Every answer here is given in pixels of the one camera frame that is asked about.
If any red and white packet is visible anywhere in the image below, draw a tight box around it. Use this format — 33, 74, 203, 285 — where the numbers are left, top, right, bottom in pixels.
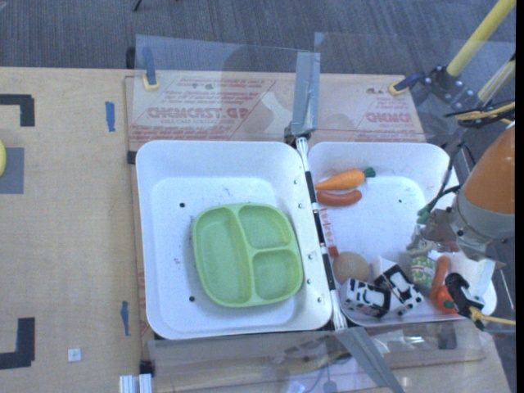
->
318, 206, 341, 258

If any green divided plate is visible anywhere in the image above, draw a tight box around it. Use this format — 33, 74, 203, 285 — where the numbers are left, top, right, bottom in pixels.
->
191, 202, 305, 309

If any brown egg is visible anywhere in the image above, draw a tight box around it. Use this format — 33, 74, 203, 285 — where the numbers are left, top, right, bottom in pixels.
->
332, 251, 372, 285

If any green and white can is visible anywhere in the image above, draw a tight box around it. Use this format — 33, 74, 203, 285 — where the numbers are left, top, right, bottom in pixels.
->
409, 253, 438, 291

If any orange carrot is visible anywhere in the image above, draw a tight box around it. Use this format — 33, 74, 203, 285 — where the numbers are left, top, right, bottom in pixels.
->
314, 166, 377, 192
429, 255, 458, 314

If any red sausage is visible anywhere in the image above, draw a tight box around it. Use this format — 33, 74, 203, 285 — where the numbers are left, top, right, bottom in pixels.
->
316, 189, 364, 208

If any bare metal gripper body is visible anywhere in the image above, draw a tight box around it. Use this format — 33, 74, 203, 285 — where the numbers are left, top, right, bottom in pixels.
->
417, 208, 466, 254

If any white plastic tray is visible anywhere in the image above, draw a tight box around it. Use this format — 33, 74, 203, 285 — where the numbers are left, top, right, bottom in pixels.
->
134, 139, 334, 341
306, 141, 499, 328

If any black and white carton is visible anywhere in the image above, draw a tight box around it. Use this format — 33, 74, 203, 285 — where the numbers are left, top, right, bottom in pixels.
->
339, 277, 393, 318
371, 255, 425, 317

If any thin black and white rod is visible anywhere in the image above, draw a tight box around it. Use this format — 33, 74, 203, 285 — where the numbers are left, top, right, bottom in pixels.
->
295, 136, 349, 331

